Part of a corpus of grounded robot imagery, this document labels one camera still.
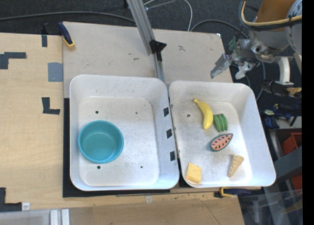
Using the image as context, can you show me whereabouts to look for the pale wood board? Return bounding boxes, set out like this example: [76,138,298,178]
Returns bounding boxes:
[62,21,262,198]

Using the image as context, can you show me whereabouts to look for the yellow banana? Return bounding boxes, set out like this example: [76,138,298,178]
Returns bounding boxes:
[193,98,214,130]

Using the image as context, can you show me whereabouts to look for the thin black rod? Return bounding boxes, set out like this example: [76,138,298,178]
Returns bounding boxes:
[168,84,182,169]

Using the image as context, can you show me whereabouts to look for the yellow cheese wedge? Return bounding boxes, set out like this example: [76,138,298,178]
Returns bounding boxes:
[184,162,203,184]

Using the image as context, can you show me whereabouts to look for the white plastic tray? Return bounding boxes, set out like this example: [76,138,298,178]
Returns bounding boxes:
[69,74,180,192]
[168,79,277,189]

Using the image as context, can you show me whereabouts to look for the green pea pods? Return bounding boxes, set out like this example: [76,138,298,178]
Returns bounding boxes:
[212,113,229,132]

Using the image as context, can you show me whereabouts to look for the beige ice cream cone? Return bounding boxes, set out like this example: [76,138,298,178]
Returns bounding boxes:
[227,154,245,178]

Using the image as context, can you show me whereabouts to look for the pink watermelon slice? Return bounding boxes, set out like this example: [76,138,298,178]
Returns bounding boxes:
[209,133,234,152]

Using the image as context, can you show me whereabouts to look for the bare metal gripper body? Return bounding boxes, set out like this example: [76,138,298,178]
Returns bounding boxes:
[230,38,282,67]

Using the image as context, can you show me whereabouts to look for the teal bowl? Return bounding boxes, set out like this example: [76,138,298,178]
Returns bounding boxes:
[78,120,125,164]

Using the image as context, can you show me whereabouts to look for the black cylinder on white bracket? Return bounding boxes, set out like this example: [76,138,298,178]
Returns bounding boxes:
[261,56,302,98]

